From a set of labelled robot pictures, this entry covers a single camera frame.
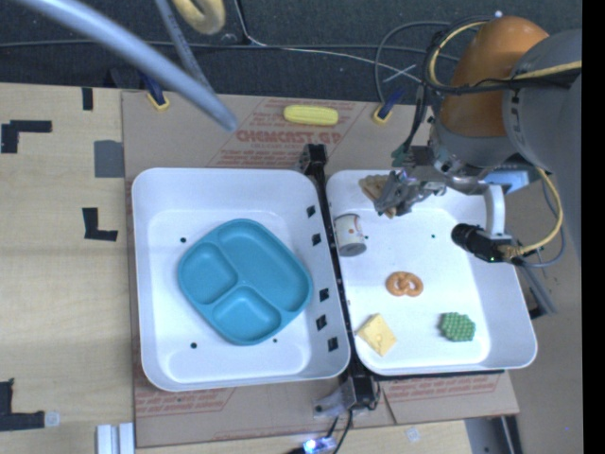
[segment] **yellow cheese wedge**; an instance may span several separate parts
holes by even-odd
[[[365,340],[381,357],[397,342],[397,338],[380,313],[374,314],[363,323],[357,330],[357,336]]]
[[[284,108],[284,118],[304,125],[334,126],[338,122],[338,111],[325,106],[291,104]]]

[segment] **blue plate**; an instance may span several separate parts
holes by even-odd
[[[193,307],[226,340],[264,341],[309,304],[313,282],[301,261],[255,220],[225,222],[179,262],[179,285]]]

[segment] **cardboard box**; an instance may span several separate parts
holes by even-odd
[[[129,275],[134,358],[135,428],[138,447],[246,439],[294,433],[323,433],[332,417],[318,417],[314,403],[332,393],[338,378],[213,389],[188,393],[161,391],[140,364],[136,274],[130,188],[152,167],[300,166],[306,144],[324,144],[329,176],[341,169],[389,169],[390,153],[407,138],[414,109],[396,106],[386,125],[372,121],[377,104],[262,96],[221,96],[240,126],[227,133],[202,111],[169,94],[170,107],[156,111],[145,92],[122,94],[127,196]],[[339,112],[334,127],[285,122],[287,104],[330,106]],[[414,144],[424,145],[423,126]],[[417,424],[518,413],[507,372],[419,376],[380,381],[376,410],[362,411],[354,428]],[[343,428],[342,415],[337,428]]]

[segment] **white tray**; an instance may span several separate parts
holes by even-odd
[[[346,368],[351,348],[317,191],[307,177],[292,170],[152,168],[133,183],[132,209],[142,363],[158,388],[319,379]],[[314,285],[297,318],[252,346],[220,337],[177,278],[188,248],[235,218],[267,227],[302,261]]]
[[[355,337],[359,359],[379,375],[416,375],[522,368],[537,344],[514,267],[488,264],[455,245],[458,223],[485,226],[485,202],[448,189],[401,217],[379,217],[358,182],[385,170],[340,171],[327,184],[332,218],[357,214],[367,249],[340,257],[352,329],[381,313],[397,337],[383,357]],[[396,297],[385,282],[410,271],[424,284],[420,296]],[[472,341],[453,342],[438,329],[442,313],[467,314],[476,324]]]

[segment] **wooden surface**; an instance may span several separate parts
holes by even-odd
[[[0,453],[93,453],[95,427],[133,421],[124,180],[96,178],[94,142],[121,142],[120,91],[0,84],[0,122],[52,120],[0,154],[0,381],[12,410],[56,411],[58,427],[0,432]],[[98,209],[115,242],[84,238],[82,208]],[[276,453],[304,436],[137,449]],[[463,421],[363,428],[341,453],[471,453]]]

